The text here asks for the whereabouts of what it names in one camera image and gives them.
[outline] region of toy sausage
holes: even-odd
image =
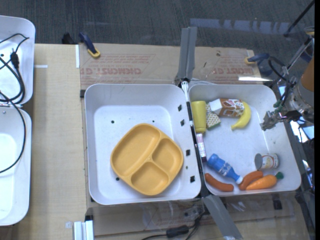
[[[212,187],[216,188],[217,190],[223,192],[231,192],[234,190],[234,185],[223,183],[217,179],[215,179],[211,174],[205,173],[204,174],[205,181]]]
[[[254,170],[250,173],[248,173],[246,176],[243,177],[243,180],[239,184],[239,189],[240,190],[246,190],[247,186],[257,180],[261,179],[264,176],[264,173],[261,170]]]

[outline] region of toy banana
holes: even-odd
[[[231,129],[234,130],[235,128],[243,128],[245,127],[249,121],[250,121],[250,118],[251,118],[251,109],[249,107],[249,105],[242,101],[243,105],[244,105],[244,111],[243,111],[243,114],[240,116],[240,118],[238,119],[238,121],[231,125]]]

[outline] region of carrot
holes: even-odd
[[[248,173],[246,176],[243,177],[243,180],[239,184],[240,190],[245,190],[246,187],[253,181],[257,179],[261,179],[264,176],[264,173],[261,170],[254,170]]]
[[[234,190],[234,185],[223,183],[217,179],[215,179],[210,173],[204,174],[205,181],[212,187],[216,188],[217,190],[223,192],[231,192]]]
[[[277,181],[283,179],[284,175],[281,172],[278,172],[275,176],[272,174],[266,175],[260,179],[249,184],[245,190],[262,190],[272,188],[277,184]]]

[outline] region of tin can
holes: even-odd
[[[279,166],[279,157],[276,153],[256,154],[254,164],[257,170],[275,169]]]

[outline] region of blue bottle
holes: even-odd
[[[221,159],[217,154],[212,154],[206,163],[222,176],[234,179],[237,184],[240,184],[243,181],[243,178],[235,173],[232,166]]]

